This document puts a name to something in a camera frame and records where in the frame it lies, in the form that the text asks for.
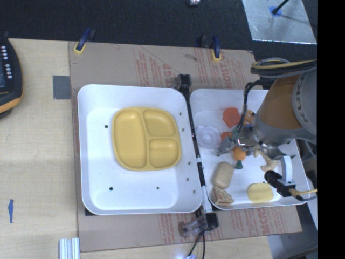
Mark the thin black and white rod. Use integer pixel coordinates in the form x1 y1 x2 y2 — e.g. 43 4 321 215
182 84 214 213

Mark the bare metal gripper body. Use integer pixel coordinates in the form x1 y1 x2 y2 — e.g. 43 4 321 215
233 128 272 153

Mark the yellow biscuit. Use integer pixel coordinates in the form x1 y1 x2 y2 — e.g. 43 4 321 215
247 182 274 203

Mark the orange carrot with green top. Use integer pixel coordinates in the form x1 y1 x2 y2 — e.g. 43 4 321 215
232 146 247 170

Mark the black block with thin wires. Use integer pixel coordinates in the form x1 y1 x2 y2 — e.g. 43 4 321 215
178 211 219 237
171 73 192 91

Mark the black cylinder on white bracket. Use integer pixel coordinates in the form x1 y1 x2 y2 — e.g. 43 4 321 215
264 155 297 198

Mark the yellow divided plate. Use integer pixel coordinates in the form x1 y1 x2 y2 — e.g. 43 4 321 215
111 107 182 172

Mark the tan bread roll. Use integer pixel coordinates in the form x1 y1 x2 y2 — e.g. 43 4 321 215
212 161 235 190

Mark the pizza slice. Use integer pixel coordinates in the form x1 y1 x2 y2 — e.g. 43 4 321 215
212 185 234 206

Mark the white plastic tray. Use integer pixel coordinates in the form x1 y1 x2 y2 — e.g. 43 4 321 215
189 88 311 211
77 84 203 216

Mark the orange and yellow toy fruit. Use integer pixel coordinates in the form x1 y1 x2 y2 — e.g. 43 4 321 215
243 109 256 126

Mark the red-orange toy food piece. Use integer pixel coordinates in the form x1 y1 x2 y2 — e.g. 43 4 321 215
222 107 241 128

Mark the brown cardboard board red print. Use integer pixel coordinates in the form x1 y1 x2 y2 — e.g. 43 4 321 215
68 41 303 253

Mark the beige knobbly toy root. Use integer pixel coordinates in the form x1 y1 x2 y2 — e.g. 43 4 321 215
252 147 278 172

